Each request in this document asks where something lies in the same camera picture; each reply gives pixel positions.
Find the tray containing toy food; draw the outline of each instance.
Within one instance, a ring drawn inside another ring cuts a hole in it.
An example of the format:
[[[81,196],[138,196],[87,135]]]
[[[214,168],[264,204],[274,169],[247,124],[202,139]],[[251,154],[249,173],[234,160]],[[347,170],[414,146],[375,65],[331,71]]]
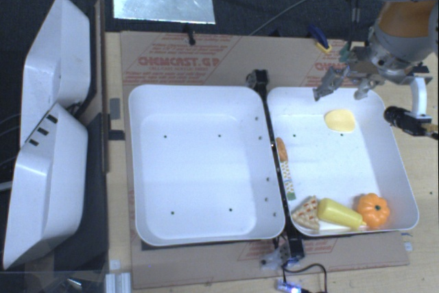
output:
[[[406,230],[418,208],[374,92],[275,88],[268,106],[292,222],[310,237]]]

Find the cardboard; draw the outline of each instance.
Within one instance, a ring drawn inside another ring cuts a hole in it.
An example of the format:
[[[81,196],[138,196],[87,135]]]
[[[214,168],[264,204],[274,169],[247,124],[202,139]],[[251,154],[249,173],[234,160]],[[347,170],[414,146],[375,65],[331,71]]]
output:
[[[198,35],[189,45],[186,34],[122,32],[121,68],[124,115],[128,96],[140,84],[206,84],[243,86],[254,69],[267,69],[269,89],[276,86],[317,86],[331,65],[339,65],[341,40],[331,40],[333,51],[320,51],[312,39]],[[152,248],[142,245],[134,225],[134,191],[129,119],[126,157],[133,286],[165,287],[261,277],[280,272],[261,270],[262,256],[272,252],[272,241],[235,242]],[[399,232],[304,241],[305,258],[297,268],[321,263],[328,271],[400,266],[409,263]]]

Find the black metal bar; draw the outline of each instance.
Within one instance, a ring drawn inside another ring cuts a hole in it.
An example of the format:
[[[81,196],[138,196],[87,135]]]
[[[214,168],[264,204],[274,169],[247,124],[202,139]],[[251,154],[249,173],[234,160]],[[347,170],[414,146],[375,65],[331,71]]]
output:
[[[281,166],[279,165],[279,159],[277,157],[277,147],[276,140],[274,138],[274,131],[272,120],[270,117],[270,110],[267,103],[267,85],[268,85],[268,72],[266,70],[254,70],[251,74],[247,76],[246,84],[249,88],[256,91],[263,103],[263,109],[265,112],[265,120],[267,122],[268,134],[270,136],[270,142],[272,146],[274,164],[276,166],[276,173],[279,182],[279,189],[281,191],[282,205],[285,213],[285,232],[288,237],[289,251],[292,259],[300,260],[305,256],[305,251],[302,243],[302,235],[294,227],[289,215],[289,207],[287,196],[285,194],[285,188],[283,186],[283,177],[281,172]]]

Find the toy pizza slice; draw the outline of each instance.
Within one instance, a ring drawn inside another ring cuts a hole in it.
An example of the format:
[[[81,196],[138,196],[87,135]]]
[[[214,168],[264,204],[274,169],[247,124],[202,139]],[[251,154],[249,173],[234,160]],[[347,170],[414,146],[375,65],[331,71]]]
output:
[[[318,201],[316,196],[312,196],[299,209],[292,213],[293,220],[301,226],[312,230],[319,230],[320,225],[317,217]]]

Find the blue clamp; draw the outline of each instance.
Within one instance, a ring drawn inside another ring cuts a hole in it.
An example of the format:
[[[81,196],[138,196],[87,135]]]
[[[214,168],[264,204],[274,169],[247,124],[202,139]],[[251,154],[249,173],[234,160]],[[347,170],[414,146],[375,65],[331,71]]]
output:
[[[317,40],[317,47],[324,53],[329,53],[332,50],[332,46],[329,45],[326,36],[323,31],[316,25],[308,25],[308,32]]]

